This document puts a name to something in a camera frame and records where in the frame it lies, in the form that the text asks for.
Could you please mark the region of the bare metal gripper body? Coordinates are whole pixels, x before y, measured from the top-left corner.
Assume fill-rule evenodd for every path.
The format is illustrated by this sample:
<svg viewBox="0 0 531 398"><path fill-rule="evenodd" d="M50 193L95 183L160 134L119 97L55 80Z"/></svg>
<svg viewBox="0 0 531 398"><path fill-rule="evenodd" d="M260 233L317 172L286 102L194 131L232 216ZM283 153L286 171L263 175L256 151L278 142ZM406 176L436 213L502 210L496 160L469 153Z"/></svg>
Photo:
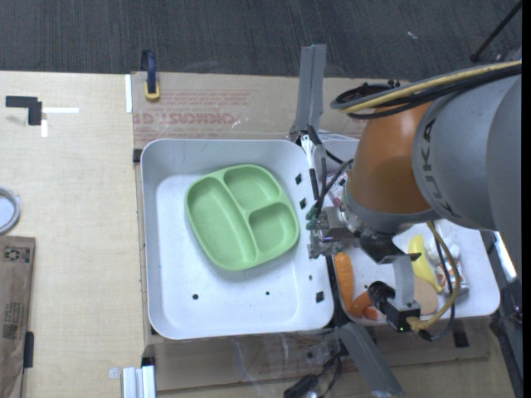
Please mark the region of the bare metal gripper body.
<svg viewBox="0 0 531 398"><path fill-rule="evenodd" d="M374 229L348 208L325 207L318 221L319 238L326 242L354 243L362 237L371 237Z"/></svg>

